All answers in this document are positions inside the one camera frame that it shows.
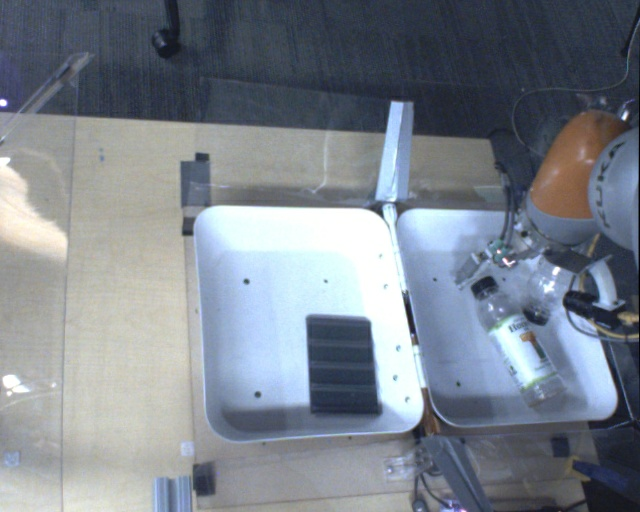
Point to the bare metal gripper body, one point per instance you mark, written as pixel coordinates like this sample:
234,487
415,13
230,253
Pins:
529,240

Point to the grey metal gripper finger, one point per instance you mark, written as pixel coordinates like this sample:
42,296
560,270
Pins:
483,265
466,276

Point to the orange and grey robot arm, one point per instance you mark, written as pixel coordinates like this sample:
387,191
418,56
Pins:
560,170

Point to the small clear plastic bottle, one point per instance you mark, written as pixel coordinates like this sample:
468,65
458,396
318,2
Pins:
547,290

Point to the white plastic tray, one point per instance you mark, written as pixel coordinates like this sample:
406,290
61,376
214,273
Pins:
280,325
450,340

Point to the clear plastic bottle white label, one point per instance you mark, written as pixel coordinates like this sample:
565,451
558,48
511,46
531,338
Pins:
520,350

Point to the black ribbed rectangular block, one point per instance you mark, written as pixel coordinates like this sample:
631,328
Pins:
343,365

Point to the black cylinder on white bracket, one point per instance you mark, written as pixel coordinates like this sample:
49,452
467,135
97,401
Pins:
606,285

